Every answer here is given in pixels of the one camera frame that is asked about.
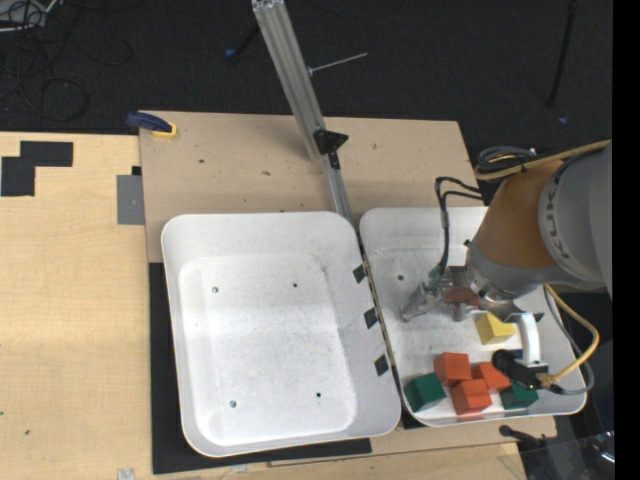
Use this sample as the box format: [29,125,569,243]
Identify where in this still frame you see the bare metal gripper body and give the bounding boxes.
[433,266,522,316]

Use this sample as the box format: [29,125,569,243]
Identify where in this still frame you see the yellow cube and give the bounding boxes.
[473,312,517,346]

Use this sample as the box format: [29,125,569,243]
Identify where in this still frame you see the orange cube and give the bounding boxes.
[432,351,473,388]
[449,378,493,416]
[471,361,512,392]

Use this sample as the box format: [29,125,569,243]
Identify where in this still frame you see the white plastic tray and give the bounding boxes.
[358,206,588,429]
[160,210,403,459]

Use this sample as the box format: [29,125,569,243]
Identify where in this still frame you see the green cube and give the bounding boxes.
[403,372,447,414]
[499,380,540,411]

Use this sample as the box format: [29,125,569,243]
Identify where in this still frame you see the pale wooden board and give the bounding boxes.
[138,111,557,465]

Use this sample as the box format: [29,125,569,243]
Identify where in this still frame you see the black cylinder on white bracket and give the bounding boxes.
[491,310,550,392]

